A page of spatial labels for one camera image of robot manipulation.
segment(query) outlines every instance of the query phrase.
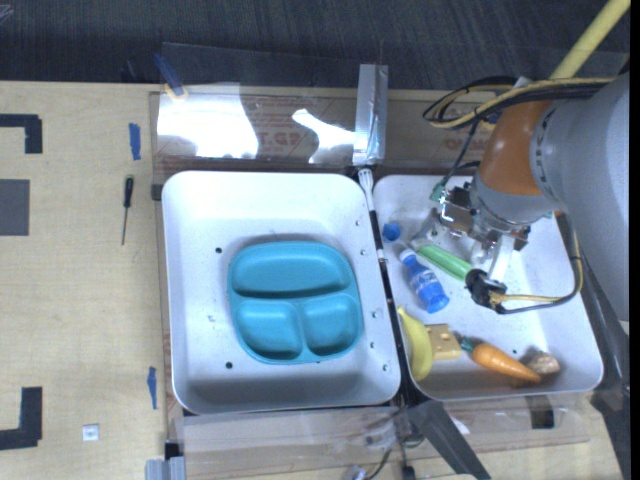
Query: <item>carrot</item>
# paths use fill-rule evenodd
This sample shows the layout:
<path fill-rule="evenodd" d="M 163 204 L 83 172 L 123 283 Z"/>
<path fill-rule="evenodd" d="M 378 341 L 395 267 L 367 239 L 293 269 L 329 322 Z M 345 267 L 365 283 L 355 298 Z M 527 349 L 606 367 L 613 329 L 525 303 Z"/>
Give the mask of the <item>carrot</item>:
<path fill-rule="evenodd" d="M 474 347 L 467 338 L 464 338 L 461 346 L 467 352 L 471 352 L 471 358 L 476 363 L 489 370 L 529 382 L 540 382 L 542 380 L 540 375 L 531 368 L 523 365 L 520 361 L 505 354 L 493 345 L 480 343 Z"/>

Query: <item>yellow sponge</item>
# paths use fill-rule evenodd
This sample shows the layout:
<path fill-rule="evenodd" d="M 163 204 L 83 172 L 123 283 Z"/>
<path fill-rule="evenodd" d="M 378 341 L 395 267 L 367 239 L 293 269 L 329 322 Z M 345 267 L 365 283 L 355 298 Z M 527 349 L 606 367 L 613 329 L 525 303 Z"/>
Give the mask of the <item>yellow sponge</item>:
<path fill-rule="evenodd" d="M 460 343 L 453 335 L 447 324 L 427 325 L 427 332 L 431 338 L 433 360 L 457 359 L 462 354 Z"/>

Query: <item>blue divided plate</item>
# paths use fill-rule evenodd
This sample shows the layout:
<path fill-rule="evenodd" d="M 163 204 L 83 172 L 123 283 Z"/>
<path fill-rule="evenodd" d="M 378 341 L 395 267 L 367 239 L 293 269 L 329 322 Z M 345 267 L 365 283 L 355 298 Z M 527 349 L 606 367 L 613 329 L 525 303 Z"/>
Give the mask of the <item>blue divided plate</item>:
<path fill-rule="evenodd" d="M 240 251 L 227 277 L 242 347 L 271 364 L 335 359 L 362 336 L 362 307 L 349 261 L 319 242 L 269 242 Z"/>

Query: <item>yellow banana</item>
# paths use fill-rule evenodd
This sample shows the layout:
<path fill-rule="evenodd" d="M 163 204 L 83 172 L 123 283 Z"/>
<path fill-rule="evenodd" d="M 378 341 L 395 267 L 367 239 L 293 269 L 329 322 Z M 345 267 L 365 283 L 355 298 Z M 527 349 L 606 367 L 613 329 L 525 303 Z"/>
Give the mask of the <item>yellow banana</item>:
<path fill-rule="evenodd" d="M 406 331 L 411 346 L 409 352 L 411 375 L 416 381 L 420 382 L 429 375 L 433 364 L 429 332 L 420 320 L 408 315 L 402 306 L 398 306 L 398 314 L 402 319 L 402 326 Z"/>

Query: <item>blue bottle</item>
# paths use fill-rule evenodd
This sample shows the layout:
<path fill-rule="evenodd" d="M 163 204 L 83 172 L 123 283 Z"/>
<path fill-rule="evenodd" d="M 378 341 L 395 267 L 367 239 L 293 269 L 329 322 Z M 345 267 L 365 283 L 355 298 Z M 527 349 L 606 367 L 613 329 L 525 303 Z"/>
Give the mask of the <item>blue bottle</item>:
<path fill-rule="evenodd" d="M 399 258 L 407 267 L 409 285 L 424 304 L 427 313 L 440 311 L 449 304 L 449 297 L 445 295 L 435 273 L 418 261 L 413 250 L 405 249 Z"/>

